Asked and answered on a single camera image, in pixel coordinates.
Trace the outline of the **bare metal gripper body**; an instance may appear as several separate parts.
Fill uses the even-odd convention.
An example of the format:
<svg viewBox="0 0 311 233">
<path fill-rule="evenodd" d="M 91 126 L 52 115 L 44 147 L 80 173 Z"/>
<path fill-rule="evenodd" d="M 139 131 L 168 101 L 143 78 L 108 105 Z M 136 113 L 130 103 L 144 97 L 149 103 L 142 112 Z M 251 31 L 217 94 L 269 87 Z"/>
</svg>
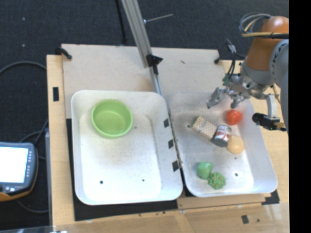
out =
<svg viewBox="0 0 311 233">
<path fill-rule="evenodd" d="M 227 87 L 230 96 L 241 99 L 248 99 L 250 97 L 261 99 L 267 90 L 266 85 L 258 84 L 252 79 L 243 77 L 232 77 Z"/>
</svg>

